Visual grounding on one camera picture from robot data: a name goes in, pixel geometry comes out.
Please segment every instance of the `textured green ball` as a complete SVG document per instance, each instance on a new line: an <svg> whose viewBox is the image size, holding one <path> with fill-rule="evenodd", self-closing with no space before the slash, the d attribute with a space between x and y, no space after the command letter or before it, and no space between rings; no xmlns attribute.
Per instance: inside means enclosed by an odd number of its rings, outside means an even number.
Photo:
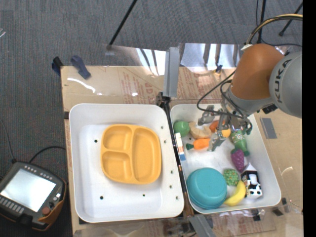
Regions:
<svg viewBox="0 0 316 237"><path fill-rule="evenodd" d="M237 186L237 183L239 181L239 174L235 169L225 169L223 176L225 178L227 185Z"/></svg>

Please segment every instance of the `metal rod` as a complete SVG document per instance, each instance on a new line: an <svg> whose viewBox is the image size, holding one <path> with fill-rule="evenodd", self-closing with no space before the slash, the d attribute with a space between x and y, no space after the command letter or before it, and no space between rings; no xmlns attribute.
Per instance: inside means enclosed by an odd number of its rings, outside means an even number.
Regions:
<svg viewBox="0 0 316 237"><path fill-rule="evenodd" d="M133 9L134 5L136 4L136 2L137 2L137 0L134 0L134 1L132 2L132 4L130 5L130 7L129 7L129 9L128 9L127 13L125 14L125 16L124 16L124 18L123 18L122 22L120 23L120 25L118 26L118 29L117 29L117 31L115 32L115 34L114 34L113 38L111 39L111 41L110 41L109 45L112 45L112 44L113 44L113 42L115 41L116 37L118 36L118 34L119 34L119 32L120 32L121 28L123 27L123 25L124 25L125 21L127 20L127 18L128 18L128 16L129 16L129 14L131 13L131 11L132 11L132 9Z"/></svg>
<svg viewBox="0 0 316 237"><path fill-rule="evenodd" d="M262 2L260 23L263 22L263 19L264 19L264 16L265 16L266 1L267 1L267 0L263 0L263 2ZM261 43L261 34L262 34L262 28L259 30L259 37L258 37L257 43Z"/></svg>
<svg viewBox="0 0 316 237"><path fill-rule="evenodd" d="M303 7L303 2L300 4L300 6L297 8L297 10L294 12L294 14L297 14L299 11L300 11L300 9ZM281 32L279 32L279 35L280 36L283 36L283 34L284 34L284 32L285 32L285 30L286 30L286 28L288 28L288 26L291 24L291 22L292 22L293 20L291 19L291 20L289 20L288 22L287 22L287 24L285 25L285 27L283 28L283 30L281 31Z"/></svg>

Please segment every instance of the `yellow divided plate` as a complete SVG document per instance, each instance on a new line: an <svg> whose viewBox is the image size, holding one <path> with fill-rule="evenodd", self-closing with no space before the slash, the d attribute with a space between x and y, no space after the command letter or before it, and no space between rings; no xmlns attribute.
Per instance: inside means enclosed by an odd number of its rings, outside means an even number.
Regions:
<svg viewBox="0 0 316 237"><path fill-rule="evenodd" d="M117 182L154 182L161 172L160 140L143 126L110 125L102 135L101 167L108 178Z"/></svg>

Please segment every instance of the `black clip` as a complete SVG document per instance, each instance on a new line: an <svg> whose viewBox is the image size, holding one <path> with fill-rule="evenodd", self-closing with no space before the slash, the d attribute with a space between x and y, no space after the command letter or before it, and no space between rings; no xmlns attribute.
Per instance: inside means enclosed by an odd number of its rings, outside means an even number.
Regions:
<svg viewBox="0 0 316 237"><path fill-rule="evenodd" d="M51 68L60 76L60 68L63 67L64 64L61 62L58 56L53 59L53 63L51 64Z"/></svg>
<svg viewBox="0 0 316 237"><path fill-rule="evenodd" d="M79 69L79 74L84 78L87 79L88 77L91 76L91 74L89 73L89 71L87 70L87 68L85 67L85 64L83 63L83 60L77 56L74 55L71 58L71 63L73 64L73 66L75 66L77 69Z"/></svg>

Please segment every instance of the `banana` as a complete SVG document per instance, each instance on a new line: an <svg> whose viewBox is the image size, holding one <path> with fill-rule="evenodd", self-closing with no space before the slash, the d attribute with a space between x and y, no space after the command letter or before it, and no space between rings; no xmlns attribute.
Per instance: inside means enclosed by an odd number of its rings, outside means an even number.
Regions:
<svg viewBox="0 0 316 237"><path fill-rule="evenodd" d="M235 206L240 201L243 200L245 195L246 195L246 186L245 186L245 184L243 183L242 180L239 180L238 183L237 183L237 187L236 187L234 195L232 195L231 197L227 198L224 201L224 204L229 205L229 206Z"/></svg>
<svg viewBox="0 0 316 237"><path fill-rule="evenodd" d="M196 127L196 122L189 122L190 134L195 139L205 139L210 138L212 131L208 126L203 126L203 130Z"/></svg>

